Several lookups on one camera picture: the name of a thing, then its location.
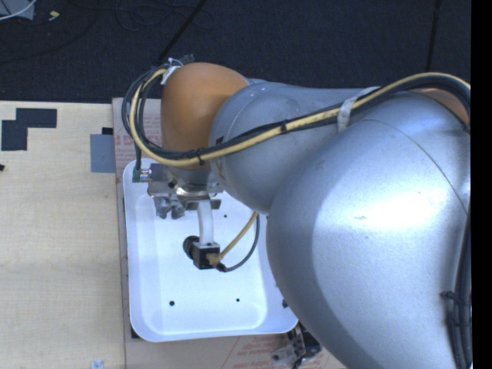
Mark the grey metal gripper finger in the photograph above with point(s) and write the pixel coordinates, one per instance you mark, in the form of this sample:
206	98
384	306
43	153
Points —
163	208
178	210

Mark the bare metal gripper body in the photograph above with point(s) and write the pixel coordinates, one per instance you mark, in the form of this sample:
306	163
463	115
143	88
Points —
161	185

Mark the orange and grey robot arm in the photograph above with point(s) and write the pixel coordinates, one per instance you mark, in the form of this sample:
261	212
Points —
346	206

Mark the white plastic tray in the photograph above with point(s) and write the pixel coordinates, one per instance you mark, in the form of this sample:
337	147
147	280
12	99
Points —
200	302

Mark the black cylinder on white bracket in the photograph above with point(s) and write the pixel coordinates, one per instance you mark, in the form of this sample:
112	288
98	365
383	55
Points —
203	252

